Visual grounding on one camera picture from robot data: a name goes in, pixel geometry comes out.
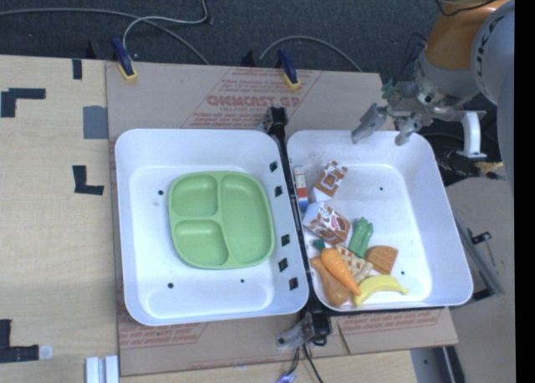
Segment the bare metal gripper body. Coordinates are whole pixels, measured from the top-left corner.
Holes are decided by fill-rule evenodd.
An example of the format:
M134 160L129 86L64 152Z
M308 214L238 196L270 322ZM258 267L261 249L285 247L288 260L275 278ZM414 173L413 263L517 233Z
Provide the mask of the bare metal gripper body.
M463 98L445 94L426 79L421 82L390 80L385 85L385 99L392 116L421 115L445 121L454 120L464 105Z

